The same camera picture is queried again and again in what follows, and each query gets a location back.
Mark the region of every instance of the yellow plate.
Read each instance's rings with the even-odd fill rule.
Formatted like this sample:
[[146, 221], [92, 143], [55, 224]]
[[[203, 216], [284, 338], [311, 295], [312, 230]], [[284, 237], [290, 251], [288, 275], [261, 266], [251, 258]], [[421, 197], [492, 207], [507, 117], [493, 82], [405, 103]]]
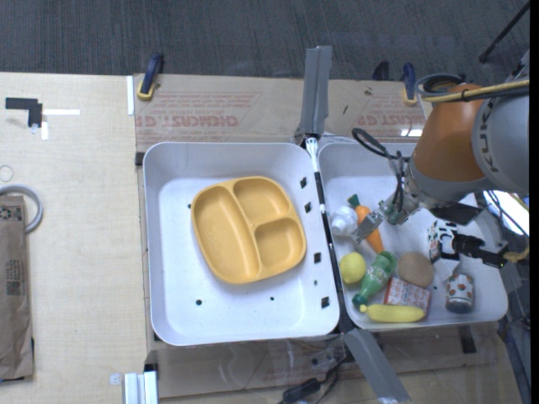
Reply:
[[228, 283], [283, 273], [307, 249], [294, 205], [270, 178], [236, 178], [201, 190], [191, 203], [191, 220], [206, 262]]

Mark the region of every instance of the orange carrot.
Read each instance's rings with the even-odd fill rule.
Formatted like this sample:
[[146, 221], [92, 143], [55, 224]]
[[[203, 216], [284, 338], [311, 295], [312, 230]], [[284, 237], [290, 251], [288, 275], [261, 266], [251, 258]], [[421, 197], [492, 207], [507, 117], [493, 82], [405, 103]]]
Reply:
[[[353, 196], [348, 198], [348, 202], [355, 210], [355, 213], [357, 214], [357, 224], [361, 224], [361, 222], [367, 217], [367, 214], [371, 212], [368, 206], [364, 206], [360, 204], [360, 199], [358, 198], [357, 194], [354, 194]], [[376, 254], [384, 251], [384, 246], [382, 244], [382, 236], [380, 235], [380, 231], [378, 228], [376, 228], [374, 231], [372, 231], [369, 235], [366, 237], [367, 242], [372, 247], [372, 249], [376, 252]]]

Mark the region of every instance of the yellow banana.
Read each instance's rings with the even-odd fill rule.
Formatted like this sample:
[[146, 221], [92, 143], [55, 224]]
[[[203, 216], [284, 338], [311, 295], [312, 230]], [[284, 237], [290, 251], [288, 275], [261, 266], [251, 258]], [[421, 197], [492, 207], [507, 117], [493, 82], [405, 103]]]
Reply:
[[390, 306], [386, 304], [370, 304], [360, 306], [362, 313], [377, 322], [408, 323], [417, 322], [424, 317], [424, 311], [417, 306]]

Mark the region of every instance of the lemon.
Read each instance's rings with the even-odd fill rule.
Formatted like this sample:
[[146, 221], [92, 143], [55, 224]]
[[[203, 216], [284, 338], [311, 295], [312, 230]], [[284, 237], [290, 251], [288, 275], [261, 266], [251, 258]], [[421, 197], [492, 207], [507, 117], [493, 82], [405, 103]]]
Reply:
[[365, 259], [358, 252], [345, 254], [339, 262], [340, 276], [345, 284], [360, 281], [367, 270]]

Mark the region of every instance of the gray carpet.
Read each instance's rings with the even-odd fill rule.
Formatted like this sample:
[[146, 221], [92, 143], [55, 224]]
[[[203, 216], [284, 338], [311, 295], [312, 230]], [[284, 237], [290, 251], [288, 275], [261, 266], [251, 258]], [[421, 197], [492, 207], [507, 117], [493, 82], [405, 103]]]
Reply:
[[528, 0], [0, 0], [0, 71], [126, 75], [153, 52], [165, 73], [303, 77], [332, 45], [331, 78], [464, 73], [502, 82], [530, 47], [530, 13], [478, 56]]

